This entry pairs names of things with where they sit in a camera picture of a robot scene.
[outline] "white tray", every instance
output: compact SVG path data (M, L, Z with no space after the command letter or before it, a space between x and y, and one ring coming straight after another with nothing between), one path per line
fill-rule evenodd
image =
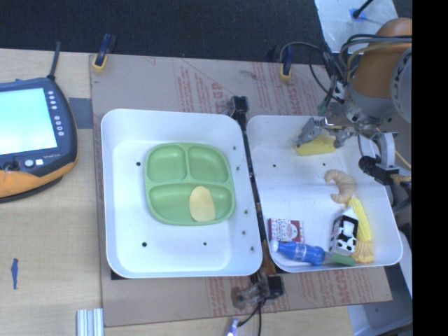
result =
M212 225L157 221L145 198L144 161L169 142L209 144L227 158L235 208ZM116 109L101 121L106 254L126 278L245 276L263 253L242 131L226 115Z
M328 250L333 221L344 206L331 200L330 194L338 194L339 190L323 177L329 169L340 169L355 180L355 196L363 203L372 228L374 262L356 263L353 267L397 263L403 248L386 187L359 169L357 138L346 140L333 153L300 156L294 149L294 137L308 120L309 116L259 115L248 122L247 135L266 230L269 218L303 221L305 243ZM364 154L375 155L372 142L362 141ZM280 253L271 256L287 272L346 268L336 264L311 266Z

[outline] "blue bottle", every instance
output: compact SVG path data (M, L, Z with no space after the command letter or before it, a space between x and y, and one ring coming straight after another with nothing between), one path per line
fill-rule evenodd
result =
M321 265L326 259L326 252L320 246L310 246L297 241L279 243L277 240L271 240L269 245L273 252L279 252L292 260L312 265Z

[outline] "yellow brush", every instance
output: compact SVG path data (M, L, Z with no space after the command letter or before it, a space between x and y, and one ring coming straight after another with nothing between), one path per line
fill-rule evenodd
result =
M300 147L295 147L295 151L298 155L316 155L331 153L336 151L333 146L335 139L329 136L318 135L310 142L303 143Z

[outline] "cardboard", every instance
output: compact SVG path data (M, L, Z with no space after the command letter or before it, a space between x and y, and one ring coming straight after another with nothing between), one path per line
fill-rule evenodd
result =
M100 123L112 109L222 113L231 96L248 97L248 119L259 115L316 114L325 96L309 67L293 65L286 83L280 64L109 55L102 71L90 68L97 180L101 292L106 327L250 314L231 300L249 277L122 279L106 259ZM314 66L322 84L323 67ZM262 312L334 307L391 300L383 267L281 274L285 294Z

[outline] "white screen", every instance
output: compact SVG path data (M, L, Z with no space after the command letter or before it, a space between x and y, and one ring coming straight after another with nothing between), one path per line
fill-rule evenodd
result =
M55 147L43 88L0 92L0 155Z

